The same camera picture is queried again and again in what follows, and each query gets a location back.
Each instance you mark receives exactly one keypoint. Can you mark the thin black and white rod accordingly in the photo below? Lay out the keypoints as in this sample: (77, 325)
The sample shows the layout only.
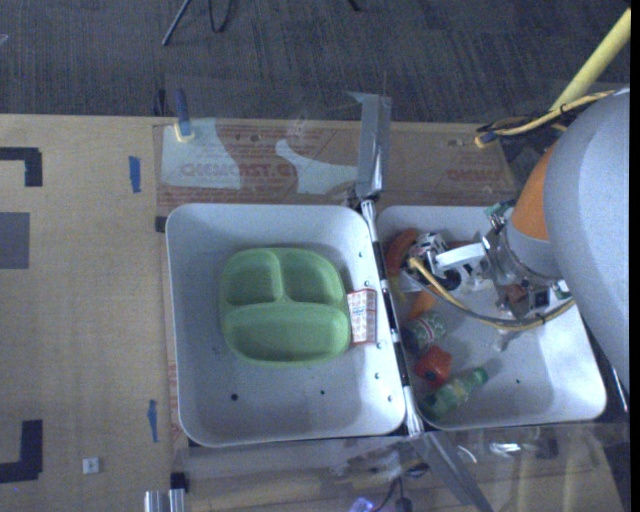
(395, 340)

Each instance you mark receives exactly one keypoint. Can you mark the orange toy fruit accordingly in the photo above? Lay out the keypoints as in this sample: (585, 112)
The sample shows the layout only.
(421, 303)

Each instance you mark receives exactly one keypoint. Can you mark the green plastic bottle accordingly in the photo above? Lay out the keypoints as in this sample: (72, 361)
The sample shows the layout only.
(452, 394)

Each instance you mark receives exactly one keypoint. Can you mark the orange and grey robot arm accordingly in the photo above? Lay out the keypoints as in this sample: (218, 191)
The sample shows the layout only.
(585, 210)

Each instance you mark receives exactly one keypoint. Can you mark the red and white carton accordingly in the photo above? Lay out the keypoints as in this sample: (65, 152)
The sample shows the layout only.
(361, 317)

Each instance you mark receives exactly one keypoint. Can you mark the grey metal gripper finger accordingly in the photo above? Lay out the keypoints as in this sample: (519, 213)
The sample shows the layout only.
(509, 334)

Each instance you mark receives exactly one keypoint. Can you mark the red toy pepper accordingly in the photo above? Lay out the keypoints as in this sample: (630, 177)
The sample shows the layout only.
(398, 250)

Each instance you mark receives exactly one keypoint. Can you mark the black cylinder on white bracket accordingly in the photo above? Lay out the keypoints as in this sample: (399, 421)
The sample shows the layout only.
(460, 254)

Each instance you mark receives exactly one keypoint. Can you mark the small white square block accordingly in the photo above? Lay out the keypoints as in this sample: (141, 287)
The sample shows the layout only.
(90, 465)

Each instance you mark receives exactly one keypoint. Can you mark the brown cardboard board red print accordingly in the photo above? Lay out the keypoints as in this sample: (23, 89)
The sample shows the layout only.
(425, 160)

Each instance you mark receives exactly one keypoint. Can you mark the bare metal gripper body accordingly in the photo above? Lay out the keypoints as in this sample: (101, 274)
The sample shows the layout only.
(520, 295)

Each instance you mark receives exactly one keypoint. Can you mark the red orange toy food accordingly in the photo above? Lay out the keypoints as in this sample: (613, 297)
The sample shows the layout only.
(434, 367)

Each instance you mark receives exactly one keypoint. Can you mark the green divided plate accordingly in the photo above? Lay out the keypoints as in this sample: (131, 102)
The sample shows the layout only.
(285, 330)

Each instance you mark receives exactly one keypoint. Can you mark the white plastic tray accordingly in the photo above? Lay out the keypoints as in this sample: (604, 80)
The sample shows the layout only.
(540, 380)
(280, 400)

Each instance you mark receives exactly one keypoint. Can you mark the green and white can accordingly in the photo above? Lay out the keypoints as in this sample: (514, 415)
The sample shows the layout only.
(427, 329)

